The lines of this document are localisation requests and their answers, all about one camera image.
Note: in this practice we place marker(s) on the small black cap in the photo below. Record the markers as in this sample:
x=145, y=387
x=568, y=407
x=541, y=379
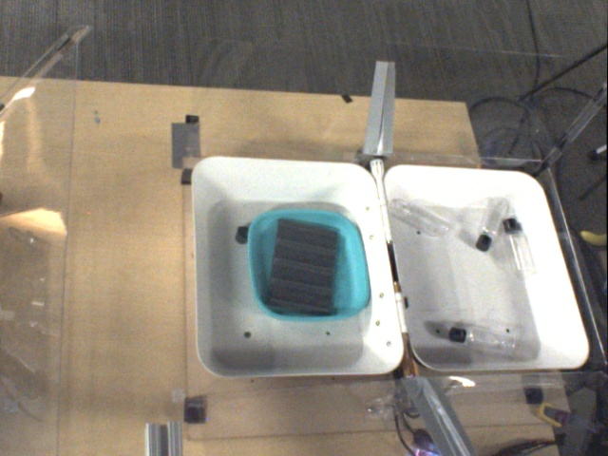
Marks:
x=242, y=234

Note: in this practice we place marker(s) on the teal bowl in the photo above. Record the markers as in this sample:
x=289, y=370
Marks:
x=354, y=273

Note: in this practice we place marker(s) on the white plastic tray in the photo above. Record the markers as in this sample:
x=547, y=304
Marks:
x=475, y=292
x=285, y=183

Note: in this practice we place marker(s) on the clear plastic bottle black cap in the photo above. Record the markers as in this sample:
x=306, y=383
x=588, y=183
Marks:
x=484, y=241
x=480, y=337
x=520, y=250

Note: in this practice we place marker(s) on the dark grey ribbed foam block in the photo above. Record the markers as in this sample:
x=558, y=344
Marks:
x=304, y=266

